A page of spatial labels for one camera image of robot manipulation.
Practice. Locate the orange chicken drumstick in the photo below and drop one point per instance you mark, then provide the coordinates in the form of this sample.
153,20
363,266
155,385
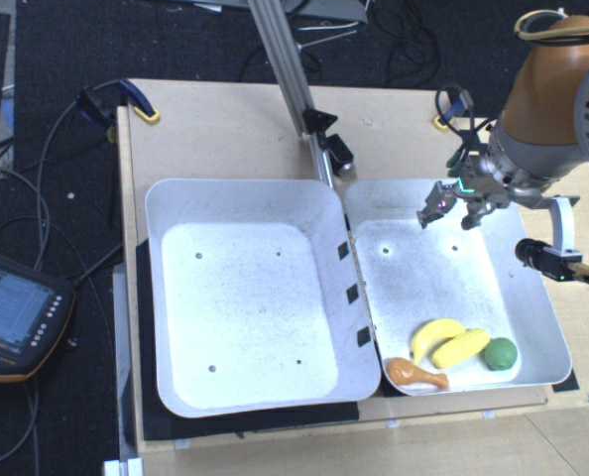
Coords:
408,372

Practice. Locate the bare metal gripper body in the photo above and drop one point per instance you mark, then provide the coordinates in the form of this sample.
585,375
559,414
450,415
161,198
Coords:
485,181

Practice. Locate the black cylinder on white bracket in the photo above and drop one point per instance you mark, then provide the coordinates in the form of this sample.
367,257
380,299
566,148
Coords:
547,257

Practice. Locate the yellow corn cob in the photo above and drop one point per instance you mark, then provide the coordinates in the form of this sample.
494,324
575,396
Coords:
460,348

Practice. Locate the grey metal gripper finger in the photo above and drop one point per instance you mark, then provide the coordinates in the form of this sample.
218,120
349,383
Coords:
477,213
435,206

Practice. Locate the green lime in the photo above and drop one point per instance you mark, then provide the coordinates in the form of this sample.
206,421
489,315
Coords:
501,354

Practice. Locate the yellow banana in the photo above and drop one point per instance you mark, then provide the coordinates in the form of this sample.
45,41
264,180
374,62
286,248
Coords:
431,334

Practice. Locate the pale wood board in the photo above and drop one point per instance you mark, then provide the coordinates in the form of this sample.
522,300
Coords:
225,137

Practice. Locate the white plastic tray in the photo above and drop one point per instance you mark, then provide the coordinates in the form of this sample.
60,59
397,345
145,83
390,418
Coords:
423,285
250,310

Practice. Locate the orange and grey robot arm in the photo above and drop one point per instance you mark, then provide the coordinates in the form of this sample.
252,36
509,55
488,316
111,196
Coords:
547,92

